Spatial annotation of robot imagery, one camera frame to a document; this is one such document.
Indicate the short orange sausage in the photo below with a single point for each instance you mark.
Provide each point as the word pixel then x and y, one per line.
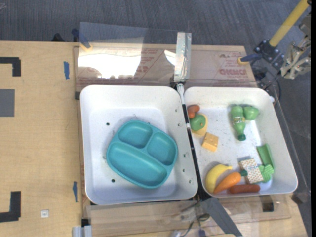
pixel 192 109

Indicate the thin black and white rod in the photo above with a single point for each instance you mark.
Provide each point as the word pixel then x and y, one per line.
pixel 189 130

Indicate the green apple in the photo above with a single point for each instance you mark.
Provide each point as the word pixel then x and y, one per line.
pixel 197 122

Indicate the pale yellow slice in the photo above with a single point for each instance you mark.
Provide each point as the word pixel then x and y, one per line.
pixel 201 132

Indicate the teal divided plate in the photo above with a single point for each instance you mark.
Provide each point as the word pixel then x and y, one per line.
pixel 135 162

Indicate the white plastic tray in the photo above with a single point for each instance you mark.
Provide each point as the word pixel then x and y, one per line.
pixel 98 100
pixel 227 154

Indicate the yellow cheese wedge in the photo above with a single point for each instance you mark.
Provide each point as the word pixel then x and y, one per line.
pixel 210 142

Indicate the brown cardboard board red print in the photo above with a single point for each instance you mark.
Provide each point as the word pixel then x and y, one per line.
pixel 209 65

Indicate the green bottle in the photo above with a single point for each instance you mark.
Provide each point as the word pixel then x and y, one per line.
pixel 238 123

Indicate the yellow banana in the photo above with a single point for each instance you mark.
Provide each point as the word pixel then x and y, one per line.
pixel 213 176

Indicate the green pepper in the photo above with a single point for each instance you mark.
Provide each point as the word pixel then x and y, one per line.
pixel 251 113

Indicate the orange carrot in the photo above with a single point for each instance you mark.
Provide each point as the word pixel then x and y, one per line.
pixel 228 181

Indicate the white patterned carton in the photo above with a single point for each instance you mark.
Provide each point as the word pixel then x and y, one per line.
pixel 251 170

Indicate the green flat wedge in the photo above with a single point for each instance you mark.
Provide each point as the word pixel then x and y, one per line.
pixel 265 154

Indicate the long orange sausage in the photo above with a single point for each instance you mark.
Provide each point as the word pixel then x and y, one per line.
pixel 244 188

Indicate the yellow pole on black base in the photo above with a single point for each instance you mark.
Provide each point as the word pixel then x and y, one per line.
pixel 288 21

